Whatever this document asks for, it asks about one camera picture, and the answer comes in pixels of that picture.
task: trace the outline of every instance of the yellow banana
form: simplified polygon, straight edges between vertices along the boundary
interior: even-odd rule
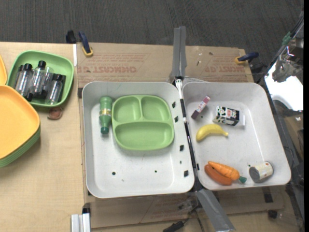
[[[224,136],[228,135],[228,132],[224,131],[221,126],[217,124],[209,124],[198,129],[196,139],[199,142],[211,133],[222,134]]]

